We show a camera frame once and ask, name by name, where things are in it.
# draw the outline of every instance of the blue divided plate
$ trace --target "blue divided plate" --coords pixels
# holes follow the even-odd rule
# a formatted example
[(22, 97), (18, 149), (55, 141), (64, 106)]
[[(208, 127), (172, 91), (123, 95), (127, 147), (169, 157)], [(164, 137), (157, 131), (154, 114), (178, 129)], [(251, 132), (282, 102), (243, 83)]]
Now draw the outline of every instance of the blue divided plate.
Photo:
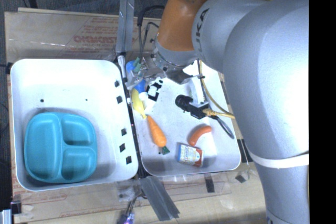
[(37, 114), (27, 125), (24, 158), (26, 170), (36, 180), (83, 181), (97, 167), (95, 128), (90, 121), (75, 114)]

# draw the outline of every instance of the toy can with label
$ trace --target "toy can with label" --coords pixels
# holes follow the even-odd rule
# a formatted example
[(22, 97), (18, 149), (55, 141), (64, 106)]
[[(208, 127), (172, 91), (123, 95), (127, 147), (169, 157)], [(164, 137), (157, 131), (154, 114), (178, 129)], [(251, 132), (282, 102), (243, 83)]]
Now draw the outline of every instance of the toy can with label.
[(177, 161), (180, 163), (201, 167), (203, 165), (204, 151), (184, 144), (179, 145)]

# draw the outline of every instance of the orange carrot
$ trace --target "orange carrot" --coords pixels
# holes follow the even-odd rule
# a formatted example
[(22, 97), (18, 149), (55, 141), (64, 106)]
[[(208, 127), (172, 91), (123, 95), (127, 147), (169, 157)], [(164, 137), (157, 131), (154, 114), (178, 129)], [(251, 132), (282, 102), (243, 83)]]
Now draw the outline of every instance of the orange carrot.
[(157, 123), (153, 120), (151, 116), (147, 116), (147, 119), (149, 123), (149, 129), (152, 134), (153, 142), (158, 147), (164, 147), (167, 143), (167, 138), (165, 137), (161, 128), (157, 125)]
[(189, 145), (190, 146), (195, 146), (198, 139), (205, 133), (209, 133), (211, 132), (212, 128), (211, 126), (207, 125), (207, 126), (202, 126), (200, 128), (198, 128), (193, 134), (192, 136), (190, 136), (189, 138)]

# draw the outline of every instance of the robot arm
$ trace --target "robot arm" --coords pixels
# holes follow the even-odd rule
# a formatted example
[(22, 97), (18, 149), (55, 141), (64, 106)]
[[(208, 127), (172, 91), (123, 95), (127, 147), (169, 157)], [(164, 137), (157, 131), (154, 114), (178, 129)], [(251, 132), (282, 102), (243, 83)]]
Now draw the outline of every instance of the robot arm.
[(166, 5), (155, 43), (161, 66), (176, 71), (199, 58), (224, 74), (268, 222), (309, 223), (309, 0), (187, 3)]

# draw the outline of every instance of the white tape strip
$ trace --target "white tape strip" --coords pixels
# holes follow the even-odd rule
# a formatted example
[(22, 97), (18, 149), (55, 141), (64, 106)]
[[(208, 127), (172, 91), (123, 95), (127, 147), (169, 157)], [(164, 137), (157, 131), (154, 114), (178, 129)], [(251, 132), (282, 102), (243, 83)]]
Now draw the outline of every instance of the white tape strip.
[(251, 153), (250, 150), (248, 152), (255, 163), (268, 168), (281, 169), (309, 165), (309, 153), (287, 159), (265, 159)]

